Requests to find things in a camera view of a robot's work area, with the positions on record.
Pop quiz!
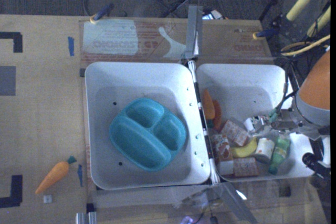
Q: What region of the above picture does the white can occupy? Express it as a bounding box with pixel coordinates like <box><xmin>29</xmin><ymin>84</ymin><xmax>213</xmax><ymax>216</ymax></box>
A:
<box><xmin>254</xmin><ymin>137</ymin><xmax>276</xmax><ymax>164</ymax></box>

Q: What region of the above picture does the black cylinder on white bracket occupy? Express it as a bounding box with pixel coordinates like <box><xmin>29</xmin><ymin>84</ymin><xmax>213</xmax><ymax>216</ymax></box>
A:
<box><xmin>301</xmin><ymin>136</ymin><xmax>331</xmax><ymax>179</ymax></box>

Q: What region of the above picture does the orange carrot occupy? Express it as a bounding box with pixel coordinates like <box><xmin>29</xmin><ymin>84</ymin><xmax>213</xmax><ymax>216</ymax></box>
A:
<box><xmin>35</xmin><ymin>155</ymin><xmax>78</xmax><ymax>195</ymax></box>
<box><xmin>203</xmin><ymin>89</ymin><xmax>216</xmax><ymax>129</ymax></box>

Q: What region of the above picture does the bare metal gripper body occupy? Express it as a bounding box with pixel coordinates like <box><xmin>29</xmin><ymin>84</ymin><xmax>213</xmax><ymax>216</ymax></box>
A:
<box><xmin>269</xmin><ymin>109</ymin><xmax>306</xmax><ymax>140</ymax></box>

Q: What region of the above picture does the green bottle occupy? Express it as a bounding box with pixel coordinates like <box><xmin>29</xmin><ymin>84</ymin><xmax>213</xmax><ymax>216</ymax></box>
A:
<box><xmin>268</xmin><ymin>135</ymin><xmax>292</xmax><ymax>175</ymax></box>

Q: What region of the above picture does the black and white carton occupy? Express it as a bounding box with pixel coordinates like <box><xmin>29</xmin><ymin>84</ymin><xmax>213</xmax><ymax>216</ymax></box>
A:
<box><xmin>243</xmin><ymin>115</ymin><xmax>266</xmax><ymax>132</ymax></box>

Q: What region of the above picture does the brown cardboard board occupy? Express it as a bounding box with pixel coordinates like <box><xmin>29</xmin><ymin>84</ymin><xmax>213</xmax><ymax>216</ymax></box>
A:
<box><xmin>78</xmin><ymin>18</ymin><xmax>325</xmax><ymax>220</ymax></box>

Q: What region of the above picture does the yellow banana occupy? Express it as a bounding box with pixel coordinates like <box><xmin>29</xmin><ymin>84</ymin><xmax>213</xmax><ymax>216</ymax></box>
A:
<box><xmin>230</xmin><ymin>136</ymin><xmax>259</xmax><ymax>158</ymax></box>

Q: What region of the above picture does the white plastic tray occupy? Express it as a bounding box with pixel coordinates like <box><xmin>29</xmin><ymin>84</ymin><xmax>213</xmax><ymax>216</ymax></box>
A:
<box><xmin>195</xmin><ymin>63</ymin><xmax>316</xmax><ymax>183</ymax></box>
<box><xmin>84</xmin><ymin>61</ymin><xmax>212</xmax><ymax>190</ymax></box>

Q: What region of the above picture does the blue divided plate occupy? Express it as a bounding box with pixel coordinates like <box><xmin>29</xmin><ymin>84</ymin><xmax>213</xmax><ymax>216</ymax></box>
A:
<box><xmin>109</xmin><ymin>98</ymin><xmax>187</xmax><ymax>172</ymax></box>

